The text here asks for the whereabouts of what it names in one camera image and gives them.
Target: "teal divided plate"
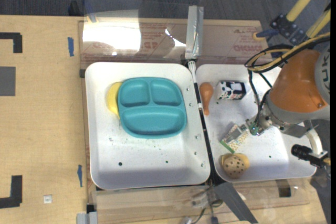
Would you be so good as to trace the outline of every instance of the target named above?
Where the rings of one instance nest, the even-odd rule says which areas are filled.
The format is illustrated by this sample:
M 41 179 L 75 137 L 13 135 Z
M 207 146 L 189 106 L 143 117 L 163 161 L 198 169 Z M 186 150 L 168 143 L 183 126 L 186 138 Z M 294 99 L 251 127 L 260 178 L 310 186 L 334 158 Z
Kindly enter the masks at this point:
M 118 110 L 124 130 L 139 138 L 175 136 L 187 122 L 180 89 L 163 78 L 124 81 L 118 92 Z

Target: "white plastic tray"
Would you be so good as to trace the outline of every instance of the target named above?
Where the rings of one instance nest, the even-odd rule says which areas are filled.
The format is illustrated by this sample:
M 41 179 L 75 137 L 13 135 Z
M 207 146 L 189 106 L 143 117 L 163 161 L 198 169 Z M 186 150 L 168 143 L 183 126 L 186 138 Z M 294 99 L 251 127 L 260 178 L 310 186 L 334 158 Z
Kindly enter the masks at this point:
M 115 82 L 137 77 L 172 80 L 184 98 L 187 124 L 178 135 L 161 139 L 127 134 L 106 106 Z M 91 176 L 102 189 L 197 185 L 210 165 L 191 73 L 165 63 L 97 62 L 85 73 L 88 102 Z
M 265 76 L 274 83 L 279 71 L 280 68 L 276 68 L 265 73 Z M 238 148 L 237 153 L 248 157 L 250 168 L 239 179 L 229 178 L 222 169 L 220 158 L 230 152 L 219 142 L 233 124 L 240 126 L 257 113 L 254 95 L 248 82 L 248 72 L 243 65 L 202 65 L 197 69 L 196 77 L 199 86 L 203 82 L 209 82 L 215 87 L 220 80 L 241 81 L 247 86 L 247 94 L 242 100 L 216 100 L 212 96 L 209 103 L 210 114 L 205 116 L 216 172 L 223 180 L 252 182 L 309 177 L 315 173 L 314 166 L 299 160 L 290 152 L 294 144 L 311 147 L 308 138 L 295 138 L 282 134 L 277 128 L 271 128 L 261 136 L 250 135 Z M 258 74 L 253 75 L 253 82 L 262 99 L 269 87 Z

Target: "small box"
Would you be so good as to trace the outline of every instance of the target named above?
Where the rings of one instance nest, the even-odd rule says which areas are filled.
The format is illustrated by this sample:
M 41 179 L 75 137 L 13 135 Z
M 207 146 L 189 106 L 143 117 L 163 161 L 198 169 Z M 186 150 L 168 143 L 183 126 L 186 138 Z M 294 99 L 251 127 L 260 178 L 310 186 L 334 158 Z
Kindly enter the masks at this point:
M 240 100 L 246 94 L 245 84 L 238 81 L 220 81 L 215 88 L 218 100 Z

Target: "gray square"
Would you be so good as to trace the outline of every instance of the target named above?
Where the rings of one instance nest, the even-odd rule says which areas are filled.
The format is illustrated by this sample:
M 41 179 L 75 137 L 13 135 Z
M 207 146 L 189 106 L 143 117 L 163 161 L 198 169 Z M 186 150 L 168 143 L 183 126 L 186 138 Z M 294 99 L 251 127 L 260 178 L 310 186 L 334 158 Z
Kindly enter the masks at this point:
M 15 96 L 16 67 L 0 67 L 0 96 Z

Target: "wooden table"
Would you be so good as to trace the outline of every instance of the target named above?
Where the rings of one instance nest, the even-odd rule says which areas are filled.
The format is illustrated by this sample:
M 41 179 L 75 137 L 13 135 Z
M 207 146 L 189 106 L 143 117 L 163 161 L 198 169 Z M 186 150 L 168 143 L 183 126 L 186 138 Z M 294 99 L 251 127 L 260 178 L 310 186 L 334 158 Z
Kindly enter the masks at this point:
M 15 96 L 0 96 L 0 159 L 4 164 L 0 169 L 0 198 L 10 196 L 12 176 L 22 175 L 23 179 L 22 203 L 0 209 L 0 223 L 76 223 L 77 213 L 86 211 L 85 128 L 79 77 L 78 25 L 82 20 L 0 16 L 0 32 L 23 36 L 22 53 L 13 53 L 12 40 L 0 39 L 0 67 L 16 69 Z M 69 51 L 71 39 L 73 56 Z M 256 209 L 253 214 L 260 223 L 326 223 L 316 191 L 309 184 L 305 189 L 308 203 Z M 52 195 L 52 202 L 44 201 L 46 195 Z M 237 221 L 225 209 L 217 210 L 221 222 Z M 199 223 L 209 223 L 209 216 L 207 212 Z M 145 223 L 173 224 L 181 219 Z

